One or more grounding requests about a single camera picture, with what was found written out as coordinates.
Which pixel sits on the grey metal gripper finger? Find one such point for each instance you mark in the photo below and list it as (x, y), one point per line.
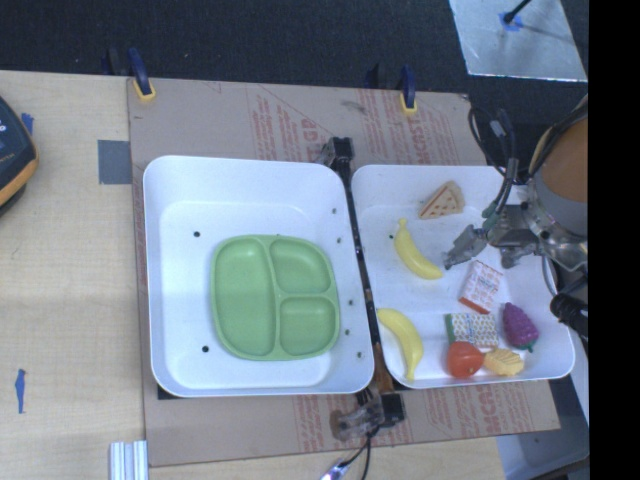
(467, 245)
(515, 255)

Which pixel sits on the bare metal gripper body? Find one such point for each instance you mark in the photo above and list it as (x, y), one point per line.
(515, 230)

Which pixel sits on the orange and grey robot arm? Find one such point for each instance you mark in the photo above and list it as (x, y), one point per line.
(565, 168)

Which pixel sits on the white and orange carton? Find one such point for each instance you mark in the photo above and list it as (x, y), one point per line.
(481, 286)

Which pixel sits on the tan pizza slice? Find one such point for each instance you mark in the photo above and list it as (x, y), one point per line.
(442, 203)

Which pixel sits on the yellow banana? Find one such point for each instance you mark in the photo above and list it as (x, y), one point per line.
(412, 253)
(407, 335)

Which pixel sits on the white plastic tray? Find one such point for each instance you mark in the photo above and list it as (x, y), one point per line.
(435, 293)
(180, 268)

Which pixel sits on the purple grapes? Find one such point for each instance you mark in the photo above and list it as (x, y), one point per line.
(519, 327)

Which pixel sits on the patterned packet with green edge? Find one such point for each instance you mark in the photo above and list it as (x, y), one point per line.
(475, 328)

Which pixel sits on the yellow biscuit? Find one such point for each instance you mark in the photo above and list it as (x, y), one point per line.
(504, 363)

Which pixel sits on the thin black and white rod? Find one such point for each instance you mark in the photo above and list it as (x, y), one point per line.
(361, 268)

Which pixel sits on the orange tomato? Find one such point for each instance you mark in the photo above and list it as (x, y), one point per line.
(464, 360)

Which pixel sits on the green divided plate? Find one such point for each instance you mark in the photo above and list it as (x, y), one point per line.
(245, 298)

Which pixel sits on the brown cardboard board red print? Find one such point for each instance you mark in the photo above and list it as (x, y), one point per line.
(225, 118)

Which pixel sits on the black cylinder on white bracket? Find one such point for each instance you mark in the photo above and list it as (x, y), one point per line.
(570, 310)

